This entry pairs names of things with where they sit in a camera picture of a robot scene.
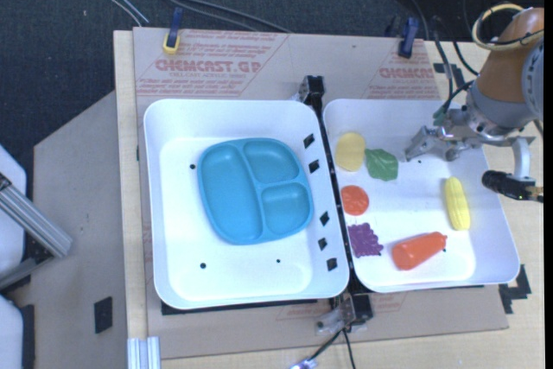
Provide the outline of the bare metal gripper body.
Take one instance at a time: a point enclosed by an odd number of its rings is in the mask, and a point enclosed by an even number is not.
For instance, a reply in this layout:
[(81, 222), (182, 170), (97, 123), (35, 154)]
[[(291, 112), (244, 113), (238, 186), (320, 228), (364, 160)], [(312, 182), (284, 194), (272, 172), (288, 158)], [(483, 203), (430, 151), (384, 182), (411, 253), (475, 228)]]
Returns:
[(525, 106), (462, 106), (435, 112), (438, 134), (447, 142), (466, 145), (509, 146), (536, 116)]

